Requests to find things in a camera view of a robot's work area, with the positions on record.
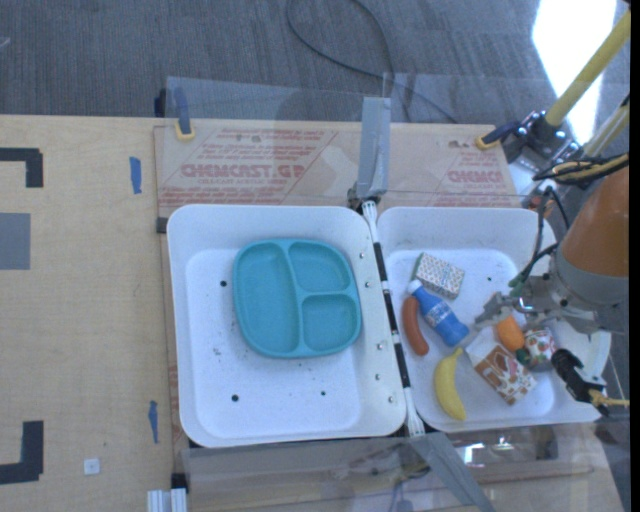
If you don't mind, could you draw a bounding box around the orange sausage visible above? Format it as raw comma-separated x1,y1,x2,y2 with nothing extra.
401,295,431,358

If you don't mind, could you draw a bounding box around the white plastic tray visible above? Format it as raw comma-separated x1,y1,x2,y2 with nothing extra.
375,206,613,434
165,203,408,449

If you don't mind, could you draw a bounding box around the small strawberry print can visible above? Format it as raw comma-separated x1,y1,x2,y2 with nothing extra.
522,327,558,373

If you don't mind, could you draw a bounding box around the black cylinder on white bracket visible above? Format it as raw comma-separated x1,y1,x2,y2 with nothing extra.
549,319,614,404

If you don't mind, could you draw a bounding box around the blue divided plate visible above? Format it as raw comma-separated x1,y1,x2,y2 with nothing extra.
231,238,363,360

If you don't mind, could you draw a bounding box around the orange carrot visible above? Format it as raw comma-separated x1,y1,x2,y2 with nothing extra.
494,314,535,368

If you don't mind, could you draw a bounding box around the yellow banana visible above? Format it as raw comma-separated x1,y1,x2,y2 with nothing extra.
433,346,469,423

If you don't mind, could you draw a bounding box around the brown cardboard board red print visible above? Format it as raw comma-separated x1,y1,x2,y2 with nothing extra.
152,118,524,454

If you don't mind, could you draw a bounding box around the blue bottle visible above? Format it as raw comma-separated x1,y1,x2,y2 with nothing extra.
406,279,471,348

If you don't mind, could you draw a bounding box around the brown and white carton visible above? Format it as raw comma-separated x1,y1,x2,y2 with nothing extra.
464,342,539,407

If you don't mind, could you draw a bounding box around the white patterned carton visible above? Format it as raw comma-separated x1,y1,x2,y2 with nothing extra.
410,252,467,301

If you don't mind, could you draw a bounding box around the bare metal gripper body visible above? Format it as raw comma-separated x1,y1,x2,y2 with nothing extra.
514,273,604,335

